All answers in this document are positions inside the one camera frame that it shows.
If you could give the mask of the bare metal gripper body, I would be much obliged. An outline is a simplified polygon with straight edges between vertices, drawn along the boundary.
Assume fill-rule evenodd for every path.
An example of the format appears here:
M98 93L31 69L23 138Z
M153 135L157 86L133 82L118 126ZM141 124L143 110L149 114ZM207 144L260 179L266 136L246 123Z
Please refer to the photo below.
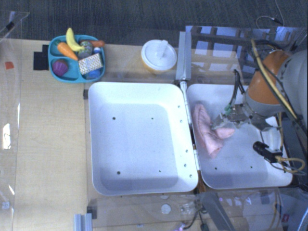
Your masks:
M244 103L227 105L225 107L225 115L230 122L234 123L238 127L244 123L247 123L262 132L273 128L273 125L270 125L266 121L268 117L253 111L249 105Z

